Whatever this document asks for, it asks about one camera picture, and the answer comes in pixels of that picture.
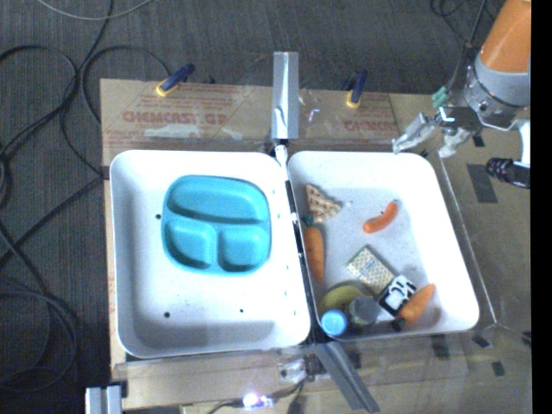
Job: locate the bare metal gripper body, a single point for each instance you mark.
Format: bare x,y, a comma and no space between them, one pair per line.
483,110

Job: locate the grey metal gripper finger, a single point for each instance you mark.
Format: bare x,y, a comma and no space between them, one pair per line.
453,142
414,134

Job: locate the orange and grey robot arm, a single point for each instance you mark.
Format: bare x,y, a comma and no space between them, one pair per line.
509,37

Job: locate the white plastic tray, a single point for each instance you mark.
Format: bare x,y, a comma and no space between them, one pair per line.
207,309
414,188

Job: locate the orange sausage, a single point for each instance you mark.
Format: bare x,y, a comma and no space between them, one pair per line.
381,219

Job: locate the tan lattice pizza slice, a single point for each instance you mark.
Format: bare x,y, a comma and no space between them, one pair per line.
319,203

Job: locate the pale patterned packet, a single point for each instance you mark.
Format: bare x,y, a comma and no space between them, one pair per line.
371,267

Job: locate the orange carrot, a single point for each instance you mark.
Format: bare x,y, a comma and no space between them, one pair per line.
416,304
315,250

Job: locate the black and white carton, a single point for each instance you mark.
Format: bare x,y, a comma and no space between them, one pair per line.
397,296

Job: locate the yellow banana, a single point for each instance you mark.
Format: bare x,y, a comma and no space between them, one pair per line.
338,296

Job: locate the grey can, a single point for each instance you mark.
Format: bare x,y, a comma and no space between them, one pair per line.
364,311

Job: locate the blue capped bottle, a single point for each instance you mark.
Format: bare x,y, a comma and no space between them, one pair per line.
334,322

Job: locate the blue divided plate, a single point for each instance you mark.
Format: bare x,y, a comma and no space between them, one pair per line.
215,201

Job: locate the brown cardboard board red print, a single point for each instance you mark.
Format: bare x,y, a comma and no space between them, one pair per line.
181,117

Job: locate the black cylinder on white bracket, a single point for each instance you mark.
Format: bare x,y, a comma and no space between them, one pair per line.
511,171

